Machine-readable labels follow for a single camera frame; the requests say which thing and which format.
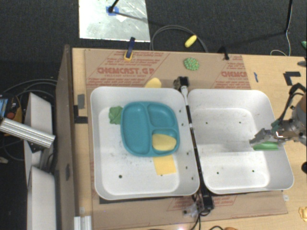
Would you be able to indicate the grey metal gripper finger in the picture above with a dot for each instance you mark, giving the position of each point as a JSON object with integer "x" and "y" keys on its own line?
{"x": 261, "y": 136}

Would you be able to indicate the black cylinder on white bracket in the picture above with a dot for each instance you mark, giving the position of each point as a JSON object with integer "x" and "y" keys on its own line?
{"x": 304, "y": 168}

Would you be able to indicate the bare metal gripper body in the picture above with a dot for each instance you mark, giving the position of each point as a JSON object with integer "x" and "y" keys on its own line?
{"x": 289, "y": 133}

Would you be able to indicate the yellow oval toy chip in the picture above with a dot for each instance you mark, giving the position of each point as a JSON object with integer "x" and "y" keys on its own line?
{"x": 164, "y": 142}

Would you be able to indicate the white plastic tray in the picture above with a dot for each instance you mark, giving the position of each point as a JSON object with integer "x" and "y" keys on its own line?
{"x": 227, "y": 133}
{"x": 134, "y": 176}

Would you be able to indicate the blue divided plate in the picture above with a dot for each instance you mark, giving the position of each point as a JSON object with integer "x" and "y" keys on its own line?
{"x": 136, "y": 128}

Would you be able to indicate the green dotted round toy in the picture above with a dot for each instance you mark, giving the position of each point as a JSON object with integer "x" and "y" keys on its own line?
{"x": 191, "y": 64}

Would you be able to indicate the yellow flat toy piece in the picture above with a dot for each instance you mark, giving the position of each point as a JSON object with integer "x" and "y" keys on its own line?
{"x": 153, "y": 83}

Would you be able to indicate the green lettuce leaf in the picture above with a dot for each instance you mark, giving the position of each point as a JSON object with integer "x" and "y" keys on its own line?
{"x": 115, "y": 115}

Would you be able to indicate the yellow cheese slice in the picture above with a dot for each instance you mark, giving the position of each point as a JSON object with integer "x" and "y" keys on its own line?
{"x": 164, "y": 165}

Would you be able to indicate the yellow crinkled toy piece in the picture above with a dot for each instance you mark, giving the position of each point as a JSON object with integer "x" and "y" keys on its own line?
{"x": 303, "y": 212}

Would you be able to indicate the green pea pod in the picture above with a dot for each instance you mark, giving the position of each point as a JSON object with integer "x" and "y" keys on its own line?
{"x": 266, "y": 146}

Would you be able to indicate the yellow corn cob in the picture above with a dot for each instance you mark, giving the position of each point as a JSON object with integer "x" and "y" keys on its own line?
{"x": 191, "y": 41}

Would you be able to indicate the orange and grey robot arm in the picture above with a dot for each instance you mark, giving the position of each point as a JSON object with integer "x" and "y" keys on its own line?
{"x": 302, "y": 109}

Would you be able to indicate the green toy piece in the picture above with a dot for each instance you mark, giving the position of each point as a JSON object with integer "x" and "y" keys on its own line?
{"x": 304, "y": 44}

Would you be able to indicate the thin black and white rod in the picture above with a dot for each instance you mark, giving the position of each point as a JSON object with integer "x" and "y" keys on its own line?
{"x": 191, "y": 121}

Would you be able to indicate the brown cardboard board red print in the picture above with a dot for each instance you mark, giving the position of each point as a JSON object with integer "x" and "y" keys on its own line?
{"x": 168, "y": 63}

